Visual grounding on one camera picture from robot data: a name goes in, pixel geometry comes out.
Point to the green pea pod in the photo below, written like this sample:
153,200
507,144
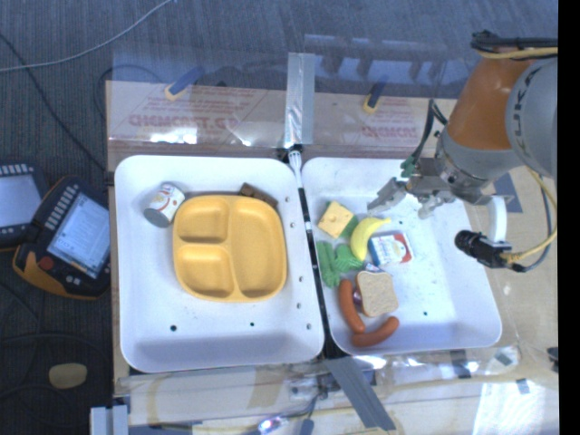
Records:
327,263

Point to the yellow cheese wedge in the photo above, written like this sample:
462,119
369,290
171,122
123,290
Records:
334,219

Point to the white can with red print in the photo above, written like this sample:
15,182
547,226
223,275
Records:
164,204

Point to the brown chocolate bar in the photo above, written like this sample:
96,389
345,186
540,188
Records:
256,193

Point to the yellow banana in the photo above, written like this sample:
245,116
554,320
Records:
360,238

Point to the black cylinder on white bracket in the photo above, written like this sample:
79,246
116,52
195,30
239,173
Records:
480,245

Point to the bread slice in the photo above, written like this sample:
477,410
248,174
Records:
376,293

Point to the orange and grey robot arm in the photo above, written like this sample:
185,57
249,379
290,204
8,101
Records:
482,107

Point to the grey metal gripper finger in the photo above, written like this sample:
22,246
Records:
432,204
387,193

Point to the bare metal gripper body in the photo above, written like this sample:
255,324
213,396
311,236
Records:
453,183

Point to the yellow divided plate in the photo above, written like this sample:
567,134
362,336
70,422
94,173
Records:
231,247

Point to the white carton red blue print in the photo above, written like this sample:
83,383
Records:
390,248

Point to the white plastic tray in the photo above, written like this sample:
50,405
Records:
448,288
149,288

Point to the brown cardboard board red print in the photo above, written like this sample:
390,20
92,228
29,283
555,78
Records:
267,107

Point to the orange sausage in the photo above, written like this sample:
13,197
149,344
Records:
375,332
350,308

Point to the yellow oval object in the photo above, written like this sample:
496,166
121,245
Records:
68,375

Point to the green lettuce leaf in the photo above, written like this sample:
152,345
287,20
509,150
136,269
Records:
348,258

